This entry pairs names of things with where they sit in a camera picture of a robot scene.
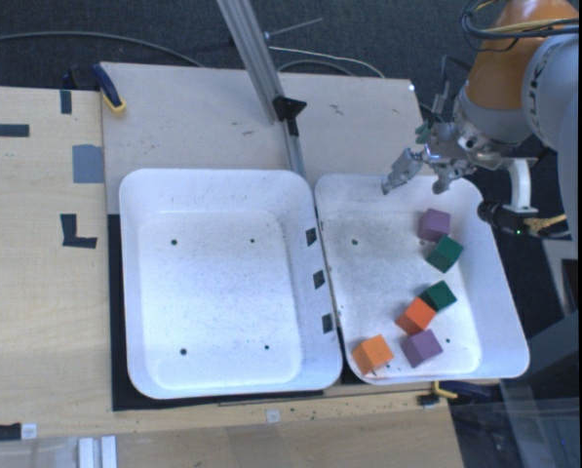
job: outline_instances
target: wooden table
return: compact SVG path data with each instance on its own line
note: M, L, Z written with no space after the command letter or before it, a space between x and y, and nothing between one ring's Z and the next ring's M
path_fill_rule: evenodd
M300 76L288 78L300 83ZM383 131L413 133L420 116L415 97L402 95L409 82L380 81L398 95L393 119L400 120ZM107 191L103 182L76 183L72 167L74 146L105 146L106 109L96 92L67 95L70 113L60 91L0 87L0 125L29 129L28 136L0 136L0 424L36 425L38 437L11 449L117 435L125 466L161 458L164 466L186 466L187 457L194 466L245 466L249 445L273 436L270 447L287 463L279 466L390 466L385 460L394 458L462 466L446 402L430 409L417 403L429 383L337 384L305 399L113 411ZM304 150L319 143L306 140ZM313 151L306 157L313 178L315 158ZM329 161L324 171L348 166L336 166L335 155ZM77 235L96 237L96 247L63 246L62 214L76 214Z

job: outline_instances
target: purple cube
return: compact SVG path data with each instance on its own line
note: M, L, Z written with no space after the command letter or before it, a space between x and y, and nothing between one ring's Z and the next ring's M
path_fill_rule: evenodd
M431 330L421 331L406 338L401 344L401 349L413 368L443 352L443 347Z
M440 238L450 233L450 214L440 212L433 208L420 216L418 220L418 237L433 243L438 243Z

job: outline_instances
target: black clamp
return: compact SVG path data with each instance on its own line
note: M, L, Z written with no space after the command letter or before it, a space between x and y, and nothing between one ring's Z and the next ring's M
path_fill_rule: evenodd
M299 137L299 128L295 118L306 105L308 105L307 102L294 98L277 96L273 99L273 108L278 115L278 120L287 122L289 133L294 137Z
M100 64L92 64L91 72L94 82L91 81L91 78L83 78L84 75L78 64L72 65L61 78L63 88L66 90L100 90L102 100L111 111L120 113L126 109L126 102L117 92L104 68Z

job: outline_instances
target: yellow clamp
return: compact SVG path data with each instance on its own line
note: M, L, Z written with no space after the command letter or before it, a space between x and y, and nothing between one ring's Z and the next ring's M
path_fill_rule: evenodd
M108 108L113 111L115 114L121 113L124 109L126 109L126 101L122 99L122 96L119 96L120 104L115 105L110 99L106 96L106 94L102 94L102 100L108 106Z
M457 399L457 394L455 392L449 392L448 390L440 388L440 381L432 382L431 391L439 397L445 397L446 399Z

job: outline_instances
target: black cable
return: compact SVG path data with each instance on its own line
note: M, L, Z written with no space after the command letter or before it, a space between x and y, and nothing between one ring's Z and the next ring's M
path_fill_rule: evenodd
M356 76L354 73L349 71L349 69L346 69L342 66L339 66L338 64L334 64L332 62L327 62L325 60L317 60L317 59L302 59L302 60L294 60L292 62L287 62L286 64L282 64L280 67L278 67L278 71L284 71L286 69L289 69L290 67L294 67L294 66L297 66L300 64L317 64L317 65L321 65L321 66L327 66L327 67L330 67L331 69L335 69L336 71L344 73L348 76Z
M20 40L25 38L46 38L46 37L82 37L82 38L103 38L107 40L117 40L122 42L129 42L134 43L136 45L142 45L144 47L148 47L150 49L154 49L165 54L169 54L170 56L174 56L176 58L182 59L187 61L188 63L198 66L204 67L203 64L198 62L197 60L185 56L179 52L173 51L171 49L167 49L166 47L162 47L160 45L156 45L154 43L146 42L144 40L139 40L137 38L129 38L127 36L121 35L114 35L110 33L98 33L95 31L34 31L29 33L17 33L11 35L1 35L0 42L8 41L8 40Z
M510 43L504 49L490 49L490 48L481 48L481 47L477 47L476 45L473 45L473 43L470 41L470 37L467 34L464 34L464 39L466 40L466 43L468 44L468 46L471 49L473 49L475 52L507 52L507 51L513 49L514 46L518 43L518 38L514 38L514 40L512 40L512 43Z
M484 31L478 29L473 25L473 14L476 13L481 7L485 7L488 4L496 4L502 0L470 0L463 8L460 16L460 24L464 30L465 36L474 36L475 38L480 38L483 40L503 40L505 38L514 38L515 40L521 38L540 38L553 35L564 35L564 34L578 34L579 19L557 19L554 21L546 22L543 25L534 26L531 29L524 29L515 32L492 32ZM553 26L561 25L563 27L555 28Z

